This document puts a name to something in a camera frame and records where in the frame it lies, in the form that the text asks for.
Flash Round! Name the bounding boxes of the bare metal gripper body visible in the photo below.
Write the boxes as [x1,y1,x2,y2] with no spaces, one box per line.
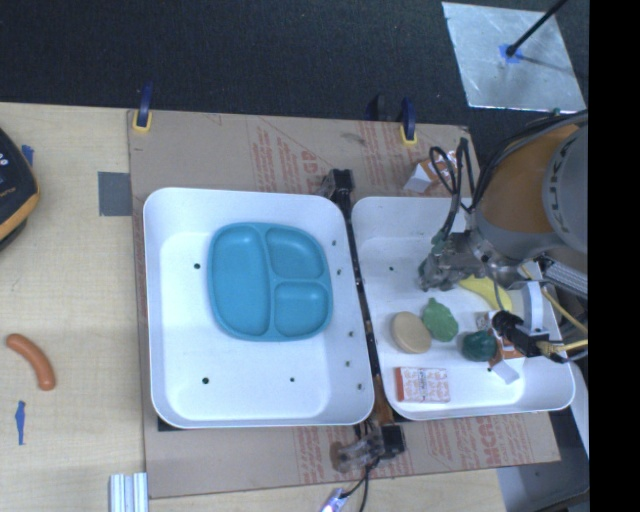
[433,231,522,291]

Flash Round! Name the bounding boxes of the yellow banana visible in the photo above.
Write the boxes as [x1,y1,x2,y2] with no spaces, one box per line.
[457,275,514,313]

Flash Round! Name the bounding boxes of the light green grapes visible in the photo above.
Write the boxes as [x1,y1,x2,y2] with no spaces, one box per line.
[420,297,460,344]

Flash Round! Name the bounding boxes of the white plastic tray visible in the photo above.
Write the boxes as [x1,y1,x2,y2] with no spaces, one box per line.
[350,195,577,422]
[142,186,376,430]

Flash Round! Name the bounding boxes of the beige round biscuit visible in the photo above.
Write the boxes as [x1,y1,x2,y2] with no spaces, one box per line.
[389,310,433,356]

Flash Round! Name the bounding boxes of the thin black and white rod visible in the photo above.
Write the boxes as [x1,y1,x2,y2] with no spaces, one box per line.
[338,188,387,427]

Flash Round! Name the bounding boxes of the dark green broccoli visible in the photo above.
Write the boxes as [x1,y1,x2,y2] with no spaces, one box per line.
[460,329,499,363]

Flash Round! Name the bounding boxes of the orange and white carton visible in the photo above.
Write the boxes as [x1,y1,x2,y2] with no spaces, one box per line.
[473,311,524,386]
[403,149,459,197]

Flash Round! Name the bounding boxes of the orange and white flat packet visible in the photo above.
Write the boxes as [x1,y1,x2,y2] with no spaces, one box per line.
[394,366,452,404]

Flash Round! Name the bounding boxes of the blue divided plate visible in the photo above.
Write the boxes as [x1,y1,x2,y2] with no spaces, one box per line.
[207,221,335,343]

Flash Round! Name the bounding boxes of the brown cardboard board red print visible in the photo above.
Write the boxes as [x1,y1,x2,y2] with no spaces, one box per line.
[126,108,562,499]

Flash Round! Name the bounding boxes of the orange sausage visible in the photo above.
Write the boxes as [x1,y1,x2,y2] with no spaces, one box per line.
[5,332,57,392]

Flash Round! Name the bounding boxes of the black cylinder on white bracket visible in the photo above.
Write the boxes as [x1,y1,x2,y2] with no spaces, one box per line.
[489,280,552,359]

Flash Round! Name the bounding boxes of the black block with thin wires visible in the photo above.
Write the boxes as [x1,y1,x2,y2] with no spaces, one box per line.
[319,168,357,201]
[331,422,407,474]

